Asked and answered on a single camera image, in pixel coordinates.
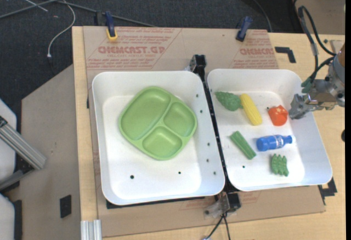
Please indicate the thin black rod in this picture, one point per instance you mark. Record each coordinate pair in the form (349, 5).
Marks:
(216, 134)

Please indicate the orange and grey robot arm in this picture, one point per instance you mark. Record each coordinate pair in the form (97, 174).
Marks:
(342, 61)

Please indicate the green divided plate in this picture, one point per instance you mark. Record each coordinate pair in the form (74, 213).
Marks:
(148, 118)

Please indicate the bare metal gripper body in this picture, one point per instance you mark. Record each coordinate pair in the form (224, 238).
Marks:
(330, 93)

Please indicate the white plastic tray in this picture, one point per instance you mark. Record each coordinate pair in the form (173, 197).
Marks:
(153, 178)
(263, 167)

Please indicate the brown cardboard board red print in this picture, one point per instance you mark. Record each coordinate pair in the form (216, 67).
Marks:
(153, 50)

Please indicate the green toy celery stick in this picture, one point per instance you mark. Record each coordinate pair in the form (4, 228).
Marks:
(242, 145)

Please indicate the green toy pea pods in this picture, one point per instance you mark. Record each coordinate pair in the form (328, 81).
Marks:
(279, 165)

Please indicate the blue plastic bottle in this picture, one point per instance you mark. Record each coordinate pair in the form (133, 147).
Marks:
(270, 142)

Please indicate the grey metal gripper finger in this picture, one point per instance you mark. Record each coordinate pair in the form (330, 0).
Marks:
(297, 114)
(299, 99)

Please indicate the green toy broccoli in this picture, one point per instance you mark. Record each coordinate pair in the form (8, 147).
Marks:
(229, 100)

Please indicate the orange carton with star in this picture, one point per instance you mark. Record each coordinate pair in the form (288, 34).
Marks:
(278, 116)

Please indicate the yellow toy corn cob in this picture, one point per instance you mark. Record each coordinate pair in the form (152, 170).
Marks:
(251, 110)

